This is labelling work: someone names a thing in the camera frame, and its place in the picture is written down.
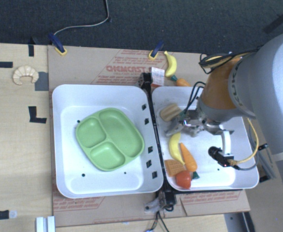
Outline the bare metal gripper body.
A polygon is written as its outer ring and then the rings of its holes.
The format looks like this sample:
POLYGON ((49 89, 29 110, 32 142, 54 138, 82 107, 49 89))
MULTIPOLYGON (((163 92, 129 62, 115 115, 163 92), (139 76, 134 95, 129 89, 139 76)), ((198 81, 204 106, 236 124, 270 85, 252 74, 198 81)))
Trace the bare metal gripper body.
POLYGON ((193 136, 201 131, 207 131, 212 135, 221 135, 224 132, 233 134, 233 130, 223 129, 221 122, 212 120, 204 112, 198 109, 182 111, 179 114, 179 122, 185 128, 188 128, 193 136))

